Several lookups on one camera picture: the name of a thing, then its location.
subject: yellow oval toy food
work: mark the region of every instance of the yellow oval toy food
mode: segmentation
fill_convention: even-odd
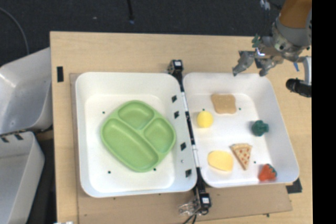
[[[211,151],[208,154],[208,163],[219,170],[232,171],[233,157],[227,151]]]
[[[213,124],[213,122],[214,117],[209,111],[203,110],[197,115],[197,123],[199,127],[202,128],[210,127]]]

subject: green plate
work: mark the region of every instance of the green plate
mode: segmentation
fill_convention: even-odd
[[[118,160],[137,172],[155,168],[176,141],[172,124],[138,100],[126,102],[114,110],[104,121],[100,136]]]

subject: table surface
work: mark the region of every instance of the table surface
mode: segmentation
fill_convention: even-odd
[[[172,59],[181,59],[184,74],[231,73],[239,50],[251,50],[252,37],[123,33],[50,33],[52,104],[56,169],[57,220],[74,223],[183,223],[178,204],[190,193],[92,198],[80,187],[74,143],[71,74],[89,71],[164,72]],[[57,70],[62,67],[63,78]],[[312,223],[311,99],[286,89],[289,78],[304,78],[285,61],[270,70],[283,120],[300,167],[302,193],[287,194],[283,184],[207,189],[213,206],[197,222]],[[245,72],[258,72],[252,66]]]

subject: pizza slice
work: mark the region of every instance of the pizza slice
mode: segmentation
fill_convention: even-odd
[[[231,147],[234,155],[239,160],[239,163],[244,170],[247,170],[250,161],[252,146],[246,143],[234,144]]]

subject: yellow ball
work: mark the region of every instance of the yellow ball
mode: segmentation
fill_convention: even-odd
[[[203,110],[197,115],[197,123],[199,127],[208,128],[213,124],[213,122],[214,122],[214,117],[208,111]]]

